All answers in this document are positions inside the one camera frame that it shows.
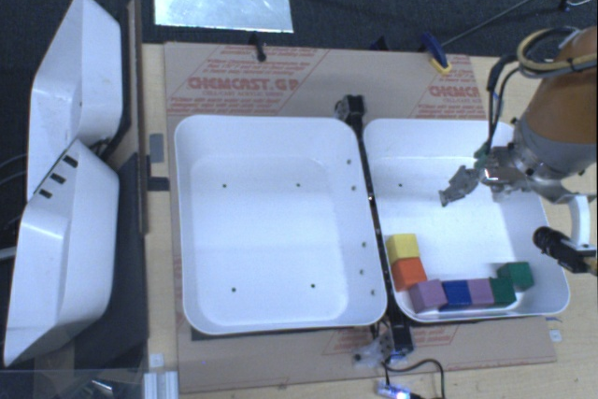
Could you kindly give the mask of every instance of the purple block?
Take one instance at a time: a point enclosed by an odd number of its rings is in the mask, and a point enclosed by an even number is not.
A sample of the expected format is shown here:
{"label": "purple block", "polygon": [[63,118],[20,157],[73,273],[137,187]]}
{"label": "purple block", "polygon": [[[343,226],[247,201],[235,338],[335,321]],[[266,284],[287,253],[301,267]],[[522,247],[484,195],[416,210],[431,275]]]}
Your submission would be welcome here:
{"label": "purple block", "polygon": [[471,296],[471,306],[492,306],[494,295],[489,279],[468,279],[467,287]]}
{"label": "purple block", "polygon": [[447,303],[447,296],[438,279],[422,281],[409,288],[411,304],[416,313],[442,307]]}

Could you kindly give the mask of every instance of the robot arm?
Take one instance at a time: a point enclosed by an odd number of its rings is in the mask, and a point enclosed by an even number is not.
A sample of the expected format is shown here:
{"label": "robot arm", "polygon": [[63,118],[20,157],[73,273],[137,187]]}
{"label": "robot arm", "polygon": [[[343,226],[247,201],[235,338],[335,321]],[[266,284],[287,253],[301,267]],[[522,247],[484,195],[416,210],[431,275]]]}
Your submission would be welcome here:
{"label": "robot arm", "polygon": [[[446,206],[465,197],[482,183],[491,188],[495,201],[502,201],[511,192],[521,190],[536,192],[554,204],[567,204],[574,226],[571,236],[539,228],[534,234],[534,243],[570,271],[588,271],[596,275],[596,248],[589,244],[588,207],[595,195],[569,192],[562,185],[564,178],[583,172],[596,163],[597,29],[572,30],[536,32],[520,43],[517,56],[504,57],[493,69],[488,89],[491,95],[500,71],[505,64],[515,60],[524,76],[542,81],[516,123],[513,140],[506,147],[493,147],[493,129],[508,77],[504,80],[495,106],[497,113],[490,118],[489,138],[476,153],[475,167],[466,169],[462,166],[450,180],[450,187],[440,192],[440,200]],[[538,46],[549,38],[563,35],[568,37],[553,61],[533,60]]]}

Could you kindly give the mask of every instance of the blue clamp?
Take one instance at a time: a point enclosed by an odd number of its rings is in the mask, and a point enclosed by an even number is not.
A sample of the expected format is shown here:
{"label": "blue clamp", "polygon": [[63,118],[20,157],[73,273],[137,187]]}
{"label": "blue clamp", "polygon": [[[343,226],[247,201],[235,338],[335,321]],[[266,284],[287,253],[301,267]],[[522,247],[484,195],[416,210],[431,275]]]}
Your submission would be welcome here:
{"label": "blue clamp", "polygon": [[447,60],[447,54],[440,45],[440,42],[430,32],[424,32],[421,35],[421,43],[432,54],[431,64],[441,74],[450,72],[452,65]]}

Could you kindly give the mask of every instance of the cardboard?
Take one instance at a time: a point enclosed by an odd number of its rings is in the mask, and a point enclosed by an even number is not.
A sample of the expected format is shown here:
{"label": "cardboard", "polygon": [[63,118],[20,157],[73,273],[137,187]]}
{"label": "cardboard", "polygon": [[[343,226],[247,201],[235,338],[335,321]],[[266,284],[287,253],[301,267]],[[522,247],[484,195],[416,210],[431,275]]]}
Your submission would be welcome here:
{"label": "cardboard", "polygon": [[[331,117],[336,102],[346,94],[364,96],[366,121],[485,118],[466,56],[449,56],[453,67],[443,76],[427,54],[296,48],[266,48],[265,53],[266,62],[259,63],[253,47],[164,46],[178,372],[183,393],[373,378],[382,371],[353,365],[354,350],[372,341],[369,328],[224,337],[192,331],[181,305],[173,142],[180,121],[208,113]],[[448,370],[556,361],[543,318],[418,326],[412,335],[416,350],[405,365],[428,357]]]}

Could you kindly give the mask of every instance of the yellow block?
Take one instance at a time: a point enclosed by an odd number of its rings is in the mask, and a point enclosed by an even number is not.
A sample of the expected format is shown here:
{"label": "yellow block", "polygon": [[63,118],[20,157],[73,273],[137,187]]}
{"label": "yellow block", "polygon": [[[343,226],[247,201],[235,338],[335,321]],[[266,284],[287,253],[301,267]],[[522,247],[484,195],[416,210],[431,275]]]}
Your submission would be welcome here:
{"label": "yellow block", "polygon": [[386,251],[389,253],[389,263],[405,258],[419,258],[420,249],[418,239],[412,233],[392,235],[386,240]]}

